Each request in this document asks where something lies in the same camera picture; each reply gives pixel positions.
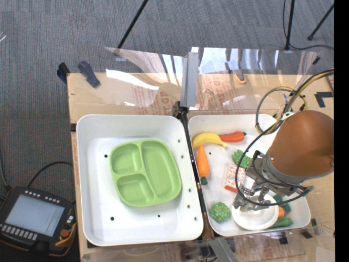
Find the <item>green divided plate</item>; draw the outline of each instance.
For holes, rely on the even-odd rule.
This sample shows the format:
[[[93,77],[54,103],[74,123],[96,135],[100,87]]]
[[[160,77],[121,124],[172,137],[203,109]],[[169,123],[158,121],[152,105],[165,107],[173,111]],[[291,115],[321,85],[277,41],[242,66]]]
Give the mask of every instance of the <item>green divided plate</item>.
[[[110,153],[110,169],[121,200],[133,207],[170,201],[182,189],[177,163],[169,147],[157,139],[118,145]]]

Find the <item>tripod leg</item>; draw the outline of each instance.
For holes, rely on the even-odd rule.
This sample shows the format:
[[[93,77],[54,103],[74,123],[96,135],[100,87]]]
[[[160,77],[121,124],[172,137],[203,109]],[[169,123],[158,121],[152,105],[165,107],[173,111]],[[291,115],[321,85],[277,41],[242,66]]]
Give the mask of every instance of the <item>tripod leg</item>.
[[[331,8],[329,8],[329,10],[327,11],[327,13],[325,13],[325,16],[323,16],[322,20],[319,22],[319,24],[316,26],[316,28],[314,29],[314,31],[308,36],[308,40],[312,40],[313,36],[315,35],[316,31],[320,28],[320,26],[323,24],[323,22],[325,21],[325,19],[327,18],[327,16],[331,13],[331,11],[334,8],[334,3],[332,4]]]
[[[288,31],[287,31],[285,50],[289,50],[290,49],[290,38],[291,38],[291,28],[292,28],[292,20],[293,20],[294,2],[295,2],[295,0],[291,0],[291,11],[290,11],[290,19],[288,21]]]
[[[136,23],[138,17],[141,15],[141,13],[142,13],[144,7],[146,6],[147,2],[148,2],[148,0],[144,0],[144,1],[143,1],[141,7],[139,8],[138,12],[136,13],[134,19],[132,20],[132,22],[131,22],[129,28],[127,29],[127,31],[126,31],[124,37],[122,38],[121,42],[119,43],[118,49],[121,49],[122,45],[123,45],[124,42],[126,41],[126,38],[127,38],[128,35],[130,34],[130,32],[131,32],[133,26],[135,25],[135,23]]]

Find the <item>toy carrot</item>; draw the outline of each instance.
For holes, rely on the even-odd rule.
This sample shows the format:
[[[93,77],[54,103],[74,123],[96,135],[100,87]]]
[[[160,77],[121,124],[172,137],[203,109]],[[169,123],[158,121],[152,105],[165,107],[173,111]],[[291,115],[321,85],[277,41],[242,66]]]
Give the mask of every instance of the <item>toy carrot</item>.
[[[197,171],[201,178],[201,184],[206,185],[207,184],[206,177],[209,174],[209,165],[208,165],[208,160],[207,160],[205,150],[203,149],[202,145],[198,147]]]
[[[232,134],[219,135],[219,138],[224,142],[241,142],[245,139],[246,133],[237,131]]]

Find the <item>toy banana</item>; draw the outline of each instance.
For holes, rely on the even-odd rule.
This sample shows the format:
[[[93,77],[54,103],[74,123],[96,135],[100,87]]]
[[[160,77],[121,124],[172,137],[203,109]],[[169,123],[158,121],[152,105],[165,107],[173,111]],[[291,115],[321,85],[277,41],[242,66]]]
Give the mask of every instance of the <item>toy banana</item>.
[[[227,145],[217,134],[210,132],[197,134],[191,141],[192,147],[194,148],[206,143],[217,144],[224,147]]]

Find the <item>display screen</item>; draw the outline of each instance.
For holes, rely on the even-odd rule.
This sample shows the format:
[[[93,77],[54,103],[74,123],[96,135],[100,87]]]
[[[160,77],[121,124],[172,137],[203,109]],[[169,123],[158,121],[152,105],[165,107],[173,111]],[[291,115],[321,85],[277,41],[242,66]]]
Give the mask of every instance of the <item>display screen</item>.
[[[52,237],[64,207],[21,194],[6,223]]]

